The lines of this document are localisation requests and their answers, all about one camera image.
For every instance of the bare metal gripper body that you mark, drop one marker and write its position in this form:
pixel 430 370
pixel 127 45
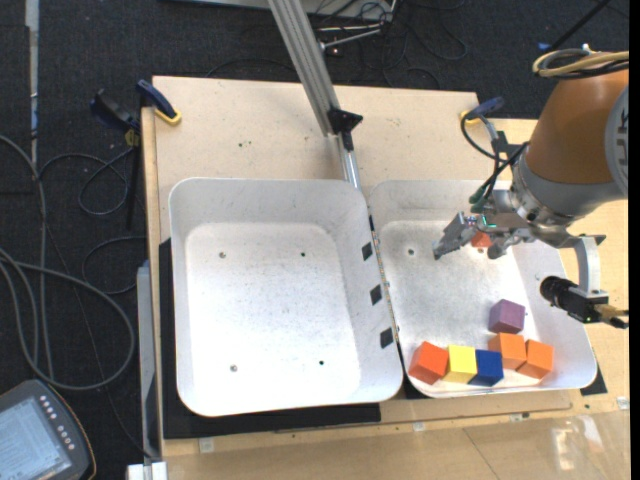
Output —
pixel 515 220

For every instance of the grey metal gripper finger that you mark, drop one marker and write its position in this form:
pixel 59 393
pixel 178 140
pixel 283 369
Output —
pixel 452 238
pixel 502 247

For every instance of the red cube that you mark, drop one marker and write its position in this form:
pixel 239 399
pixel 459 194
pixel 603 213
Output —
pixel 481 240
pixel 428 363

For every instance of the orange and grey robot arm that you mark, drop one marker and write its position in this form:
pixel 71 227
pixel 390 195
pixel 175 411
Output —
pixel 570 128

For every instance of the white plastic tray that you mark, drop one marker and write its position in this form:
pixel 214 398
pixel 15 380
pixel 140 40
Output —
pixel 445 293
pixel 270 298

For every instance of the purple cube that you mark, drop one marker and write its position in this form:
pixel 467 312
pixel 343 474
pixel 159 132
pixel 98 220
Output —
pixel 506 316

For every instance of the orange cube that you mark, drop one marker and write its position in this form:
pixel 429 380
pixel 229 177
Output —
pixel 537 359
pixel 510 350

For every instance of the blue cube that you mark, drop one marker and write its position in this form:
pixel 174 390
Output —
pixel 487 367

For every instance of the yellow cube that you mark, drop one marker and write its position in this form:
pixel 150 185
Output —
pixel 461 363

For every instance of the pale wood board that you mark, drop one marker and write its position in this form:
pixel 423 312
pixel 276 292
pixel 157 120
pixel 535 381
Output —
pixel 250 133

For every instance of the black cylinder on white bracket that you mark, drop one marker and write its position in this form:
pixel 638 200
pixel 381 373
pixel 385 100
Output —
pixel 575 300

